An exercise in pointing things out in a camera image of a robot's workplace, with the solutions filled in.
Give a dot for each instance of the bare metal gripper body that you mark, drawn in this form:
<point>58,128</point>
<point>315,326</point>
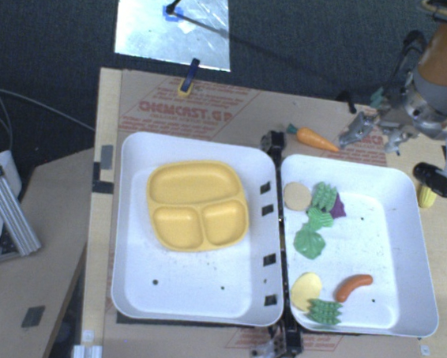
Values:
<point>412,116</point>

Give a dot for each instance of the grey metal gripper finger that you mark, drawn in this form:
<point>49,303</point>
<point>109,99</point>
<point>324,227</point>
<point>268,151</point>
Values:
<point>359,129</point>
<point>396,143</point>

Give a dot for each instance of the orange carrot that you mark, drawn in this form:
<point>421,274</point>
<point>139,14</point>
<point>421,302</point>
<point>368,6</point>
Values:
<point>315,139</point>

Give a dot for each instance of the yellow corn cob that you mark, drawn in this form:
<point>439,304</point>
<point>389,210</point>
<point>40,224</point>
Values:
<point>427,199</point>

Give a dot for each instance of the green ridged leafy vegetable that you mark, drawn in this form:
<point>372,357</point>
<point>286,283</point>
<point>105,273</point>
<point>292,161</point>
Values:
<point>323,196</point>

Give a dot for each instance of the purple vegetable piece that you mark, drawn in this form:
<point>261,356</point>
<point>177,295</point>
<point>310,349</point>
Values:
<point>339,208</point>

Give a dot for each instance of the tan round biscuit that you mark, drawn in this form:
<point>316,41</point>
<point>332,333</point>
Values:
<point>297,196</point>

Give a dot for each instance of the small green ridged vegetable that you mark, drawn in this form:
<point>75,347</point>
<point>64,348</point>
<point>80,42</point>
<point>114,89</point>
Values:
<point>319,218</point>

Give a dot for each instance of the white plastic tray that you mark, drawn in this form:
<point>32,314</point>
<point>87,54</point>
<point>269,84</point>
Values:
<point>379,250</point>
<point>196,282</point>

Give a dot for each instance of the green lettuce leaf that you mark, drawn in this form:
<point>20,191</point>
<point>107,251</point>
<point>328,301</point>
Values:
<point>309,242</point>

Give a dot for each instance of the thin black rod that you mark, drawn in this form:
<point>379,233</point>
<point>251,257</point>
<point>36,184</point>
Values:
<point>283,236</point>

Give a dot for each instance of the brown cardboard board red print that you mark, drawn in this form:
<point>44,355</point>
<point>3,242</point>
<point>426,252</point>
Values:
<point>215,110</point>

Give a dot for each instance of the orange sausage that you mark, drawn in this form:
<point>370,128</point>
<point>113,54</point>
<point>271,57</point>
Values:
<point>351,287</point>

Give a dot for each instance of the yellow oval potato slice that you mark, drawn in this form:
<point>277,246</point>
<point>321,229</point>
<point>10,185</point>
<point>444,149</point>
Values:
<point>305,288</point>

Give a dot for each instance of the yellow divided plate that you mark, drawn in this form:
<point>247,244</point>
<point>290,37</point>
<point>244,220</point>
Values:
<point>195,187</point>

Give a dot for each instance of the green pea pods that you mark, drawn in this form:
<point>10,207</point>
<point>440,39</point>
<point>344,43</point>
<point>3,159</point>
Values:
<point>325,312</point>

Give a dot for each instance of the black cylinder on white bracket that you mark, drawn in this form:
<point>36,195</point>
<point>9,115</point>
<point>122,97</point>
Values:
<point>432,178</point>

